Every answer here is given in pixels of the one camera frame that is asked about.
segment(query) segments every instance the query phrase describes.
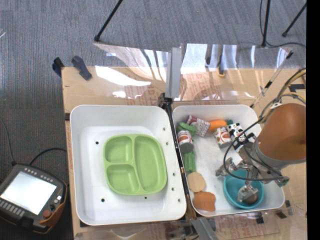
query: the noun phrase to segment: gray carpet floor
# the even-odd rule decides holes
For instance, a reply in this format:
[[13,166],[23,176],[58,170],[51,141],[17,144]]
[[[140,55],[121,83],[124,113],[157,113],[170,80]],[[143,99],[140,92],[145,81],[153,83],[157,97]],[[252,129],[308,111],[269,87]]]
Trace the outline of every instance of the gray carpet floor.
[[[72,67],[121,66],[99,49],[94,37],[118,0],[0,0],[0,119],[19,163],[45,149],[66,148],[61,78],[52,63]],[[267,46],[293,48],[288,67],[306,66],[307,10],[286,37],[282,33],[307,0],[271,0]],[[100,42],[170,51],[180,44],[261,45],[267,0],[124,0]],[[5,130],[0,126],[0,178],[11,168]],[[68,182],[66,153],[47,152],[34,163]],[[71,240],[70,204],[47,235],[26,232],[0,219],[0,240]]]

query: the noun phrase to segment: orange toy food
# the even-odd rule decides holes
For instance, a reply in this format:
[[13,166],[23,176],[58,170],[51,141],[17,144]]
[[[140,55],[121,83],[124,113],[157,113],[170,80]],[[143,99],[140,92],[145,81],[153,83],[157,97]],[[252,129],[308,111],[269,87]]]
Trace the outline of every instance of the orange toy food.
[[209,123],[210,123],[209,129],[208,129],[209,131],[214,131],[217,128],[227,126],[227,122],[222,119],[212,120]]
[[211,192],[194,192],[193,206],[196,209],[214,212],[216,196]]

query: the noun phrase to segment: transparent plastic sheet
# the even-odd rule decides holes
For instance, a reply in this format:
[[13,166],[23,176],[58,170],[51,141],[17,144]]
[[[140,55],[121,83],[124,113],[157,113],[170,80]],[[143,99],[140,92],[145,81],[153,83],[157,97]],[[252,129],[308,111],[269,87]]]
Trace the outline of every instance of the transparent plastic sheet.
[[[105,93],[106,96],[146,101],[145,93],[151,91],[151,86],[156,89],[151,92],[158,91],[157,95],[165,91],[171,51],[94,45],[105,52],[110,63],[105,68],[95,67],[97,77],[115,89]],[[179,96],[169,98],[199,102],[256,103],[265,95],[266,86],[277,77],[292,51],[290,47],[196,43],[182,44],[180,48]]]

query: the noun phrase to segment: white plastic tray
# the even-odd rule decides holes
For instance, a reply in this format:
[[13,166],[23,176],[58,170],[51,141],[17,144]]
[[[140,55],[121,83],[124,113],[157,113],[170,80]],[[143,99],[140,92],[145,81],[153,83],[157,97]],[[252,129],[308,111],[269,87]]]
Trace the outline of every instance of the white plastic tray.
[[[215,119],[233,120],[234,123],[240,123],[245,130],[251,124],[258,120],[256,113],[252,108],[246,105],[182,105],[173,110],[172,117],[175,127],[179,122],[185,122],[188,116],[194,116],[205,121]],[[247,132],[253,132],[259,135],[261,127],[256,124]],[[215,137],[207,132],[205,137],[195,135],[194,138],[195,151],[195,168],[202,174],[206,187],[203,191],[211,192],[215,195],[215,211],[206,211],[195,209],[197,213],[205,217],[213,217],[220,215],[230,215],[238,213],[247,213],[250,211],[272,210],[281,207],[285,201],[283,189],[273,181],[264,184],[264,198],[262,203],[253,209],[241,209],[230,205],[225,199],[223,193],[224,177],[216,177],[216,169],[223,164],[223,158],[227,147],[219,148]],[[226,158],[232,157],[235,164],[240,162],[241,158],[238,153],[231,148]],[[194,198],[193,191],[190,190],[191,200]]]
[[[187,204],[167,113],[157,106],[80,105],[70,114],[75,206],[87,225],[113,225],[180,219]],[[147,134],[161,144],[165,187],[153,194],[112,191],[104,172],[106,140],[121,134]]]

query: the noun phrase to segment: tin can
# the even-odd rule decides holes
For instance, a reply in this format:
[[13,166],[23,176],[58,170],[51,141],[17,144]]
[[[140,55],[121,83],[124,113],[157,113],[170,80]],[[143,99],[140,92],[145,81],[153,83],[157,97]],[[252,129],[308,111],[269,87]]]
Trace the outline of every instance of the tin can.
[[228,147],[232,142],[230,134],[225,127],[219,127],[215,129],[213,136],[215,137],[220,149]]
[[189,115],[188,120],[186,121],[188,125],[196,126],[196,135],[204,137],[209,129],[210,123],[199,119],[195,116]]
[[194,150],[194,142],[191,133],[188,130],[180,130],[177,133],[179,148],[182,153],[189,153]]
[[229,120],[227,129],[232,141],[241,135],[238,140],[233,143],[234,150],[239,152],[239,149],[248,141],[246,134],[243,133],[243,128],[240,123],[234,123],[232,120]]

